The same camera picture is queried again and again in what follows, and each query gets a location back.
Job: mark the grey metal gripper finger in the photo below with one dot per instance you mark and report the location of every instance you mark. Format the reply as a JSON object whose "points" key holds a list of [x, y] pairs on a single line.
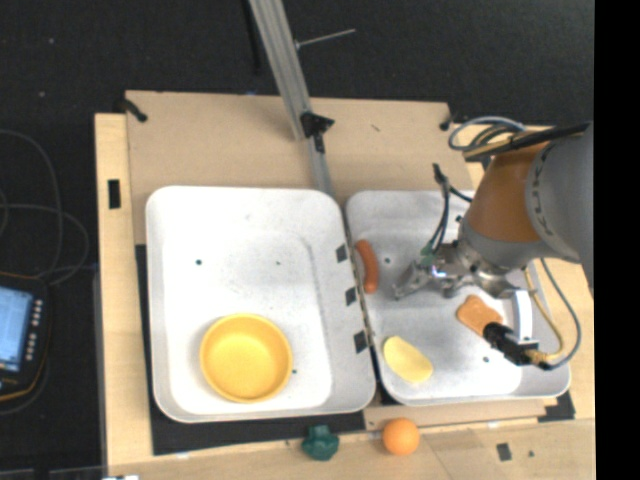
{"points": [[407, 283], [455, 287]]}

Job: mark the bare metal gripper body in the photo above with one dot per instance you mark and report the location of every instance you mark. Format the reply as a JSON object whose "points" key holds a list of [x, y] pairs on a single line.
{"points": [[457, 265]]}

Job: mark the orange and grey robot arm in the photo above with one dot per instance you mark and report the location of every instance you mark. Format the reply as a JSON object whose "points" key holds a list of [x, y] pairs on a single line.
{"points": [[505, 208]]}

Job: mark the brown toy toast slice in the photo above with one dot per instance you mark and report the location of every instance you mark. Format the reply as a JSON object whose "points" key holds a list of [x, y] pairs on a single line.
{"points": [[475, 314]]}

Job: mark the orange toy sausage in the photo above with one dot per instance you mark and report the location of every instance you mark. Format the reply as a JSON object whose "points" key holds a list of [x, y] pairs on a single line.
{"points": [[370, 265]]}

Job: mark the yellow toy potato crisp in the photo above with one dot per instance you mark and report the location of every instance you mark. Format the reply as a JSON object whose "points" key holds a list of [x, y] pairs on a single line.
{"points": [[406, 360]]}

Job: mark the white plastic tray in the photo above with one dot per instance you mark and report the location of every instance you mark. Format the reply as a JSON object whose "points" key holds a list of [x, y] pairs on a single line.
{"points": [[440, 363], [250, 268]]}

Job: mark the orange ball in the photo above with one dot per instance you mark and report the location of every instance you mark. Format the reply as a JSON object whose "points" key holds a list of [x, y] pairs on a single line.
{"points": [[400, 436]]}

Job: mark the yellow bowl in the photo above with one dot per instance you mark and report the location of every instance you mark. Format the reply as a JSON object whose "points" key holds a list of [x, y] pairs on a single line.
{"points": [[246, 358]]}

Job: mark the green toy broccoli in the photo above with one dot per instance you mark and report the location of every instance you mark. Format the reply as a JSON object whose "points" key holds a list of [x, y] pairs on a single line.
{"points": [[320, 444]]}

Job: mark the brown flat board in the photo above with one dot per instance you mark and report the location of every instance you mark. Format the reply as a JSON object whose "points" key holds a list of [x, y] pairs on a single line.
{"points": [[225, 143]]}

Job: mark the black cylinder on white bracket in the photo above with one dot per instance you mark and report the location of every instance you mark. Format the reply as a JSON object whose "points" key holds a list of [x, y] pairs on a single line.
{"points": [[506, 340]]}

